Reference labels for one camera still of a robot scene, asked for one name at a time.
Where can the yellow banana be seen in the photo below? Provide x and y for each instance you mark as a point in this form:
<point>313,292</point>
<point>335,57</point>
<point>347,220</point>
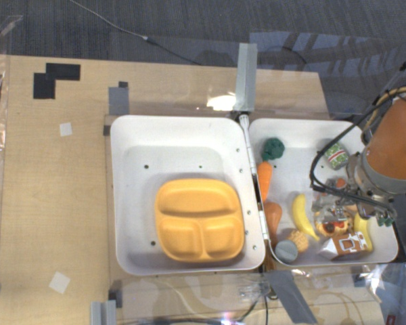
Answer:
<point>301,213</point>
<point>363,230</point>

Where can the yellow divided plate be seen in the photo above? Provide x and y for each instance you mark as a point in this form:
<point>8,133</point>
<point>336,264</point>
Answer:
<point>199,220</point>

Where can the grey can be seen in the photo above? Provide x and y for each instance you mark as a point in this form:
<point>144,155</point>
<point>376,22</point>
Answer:
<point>286,251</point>

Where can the green and white can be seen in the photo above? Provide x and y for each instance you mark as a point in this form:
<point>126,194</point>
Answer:
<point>337,156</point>

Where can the orange carrot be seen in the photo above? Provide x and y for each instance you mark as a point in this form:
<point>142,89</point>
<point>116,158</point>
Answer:
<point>264,178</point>

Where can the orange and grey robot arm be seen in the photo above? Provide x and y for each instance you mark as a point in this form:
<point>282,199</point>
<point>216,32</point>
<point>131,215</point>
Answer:
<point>396,141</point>

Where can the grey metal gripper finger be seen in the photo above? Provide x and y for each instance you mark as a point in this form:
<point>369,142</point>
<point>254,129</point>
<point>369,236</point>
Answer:
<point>339,213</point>
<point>323,203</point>

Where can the black and white thin rod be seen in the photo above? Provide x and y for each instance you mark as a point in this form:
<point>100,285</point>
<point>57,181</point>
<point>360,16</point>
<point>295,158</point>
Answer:
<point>249,147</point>

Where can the white plastic tray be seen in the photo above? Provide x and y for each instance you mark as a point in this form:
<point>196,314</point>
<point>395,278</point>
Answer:
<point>301,174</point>
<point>176,147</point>

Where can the green broccoli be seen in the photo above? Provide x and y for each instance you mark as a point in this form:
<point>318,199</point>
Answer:
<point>273,148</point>

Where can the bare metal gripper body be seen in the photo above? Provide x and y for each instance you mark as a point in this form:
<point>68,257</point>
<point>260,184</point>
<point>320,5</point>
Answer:
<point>355,181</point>

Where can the brown and white carton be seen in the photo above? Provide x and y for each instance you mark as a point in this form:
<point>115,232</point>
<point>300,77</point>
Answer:
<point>346,245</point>

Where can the brown pear-shaped toy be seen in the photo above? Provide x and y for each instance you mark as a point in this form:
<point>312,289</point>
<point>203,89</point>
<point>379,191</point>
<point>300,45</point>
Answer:
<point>272,217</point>

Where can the yellow pizza slice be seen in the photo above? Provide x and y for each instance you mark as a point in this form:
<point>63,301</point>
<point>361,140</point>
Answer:
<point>331,228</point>

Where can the yellow textured bread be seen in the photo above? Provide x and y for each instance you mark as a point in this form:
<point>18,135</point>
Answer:
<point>299,239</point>

